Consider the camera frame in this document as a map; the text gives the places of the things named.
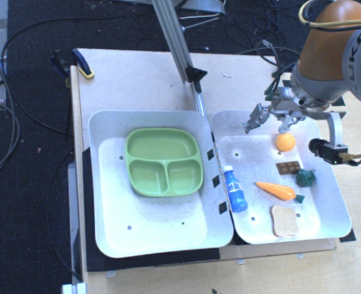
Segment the green tray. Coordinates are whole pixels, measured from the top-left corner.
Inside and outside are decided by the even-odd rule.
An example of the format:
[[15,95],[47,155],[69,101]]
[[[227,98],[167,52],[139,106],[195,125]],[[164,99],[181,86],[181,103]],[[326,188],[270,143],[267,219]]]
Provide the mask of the green tray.
[[125,153],[131,186],[143,196],[189,195],[203,183],[198,144],[185,130],[137,129],[127,136]]

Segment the carrot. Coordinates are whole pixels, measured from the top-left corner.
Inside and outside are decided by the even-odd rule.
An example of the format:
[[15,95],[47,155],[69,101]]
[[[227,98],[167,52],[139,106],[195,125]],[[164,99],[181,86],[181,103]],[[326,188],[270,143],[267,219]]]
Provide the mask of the carrot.
[[256,185],[282,200],[296,199],[299,203],[302,203],[304,199],[304,196],[296,195],[295,190],[289,186],[259,181],[256,182]]

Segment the black carpet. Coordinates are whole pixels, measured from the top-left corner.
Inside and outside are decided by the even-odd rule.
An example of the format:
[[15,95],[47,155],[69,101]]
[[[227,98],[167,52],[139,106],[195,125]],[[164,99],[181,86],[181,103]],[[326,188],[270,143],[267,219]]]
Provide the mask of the black carpet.
[[[228,0],[226,16],[186,30],[188,47],[191,52],[236,54],[265,39],[276,47],[301,51],[308,29],[298,21],[297,12],[305,1]],[[195,12],[180,10],[178,14]],[[48,185],[72,147],[72,137],[62,133],[70,92],[53,70],[51,55],[60,49],[72,63],[73,48],[168,48],[151,6],[116,1],[9,0],[8,33],[9,38],[14,36],[7,50],[10,87],[36,121],[16,102],[20,141],[0,171],[0,293],[59,293],[63,284],[72,282],[72,275],[53,250],[46,210],[48,201],[53,241],[70,265],[67,165],[72,154],[57,170],[49,197]],[[290,51],[281,51],[279,56],[282,65],[297,59]],[[0,111],[0,160],[10,142],[10,126],[10,116]]]

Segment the orange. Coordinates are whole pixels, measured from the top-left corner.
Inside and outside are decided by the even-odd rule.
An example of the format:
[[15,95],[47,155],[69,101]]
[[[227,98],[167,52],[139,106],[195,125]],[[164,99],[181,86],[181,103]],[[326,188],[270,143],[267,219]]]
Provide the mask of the orange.
[[278,135],[276,144],[280,151],[290,151],[295,148],[296,139],[291,133],[286,132]]

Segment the water bottle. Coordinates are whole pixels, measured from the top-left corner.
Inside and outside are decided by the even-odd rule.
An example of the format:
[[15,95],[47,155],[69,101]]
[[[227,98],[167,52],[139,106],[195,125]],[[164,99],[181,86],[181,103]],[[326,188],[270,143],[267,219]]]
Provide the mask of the water bottle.
[[223,168],[225,185],[227,187],[230,208],[233,213],[239,213],[247,209],[248,204],[244,198],[244,192],[237,178],[234,177],[234,168],[226,165]]

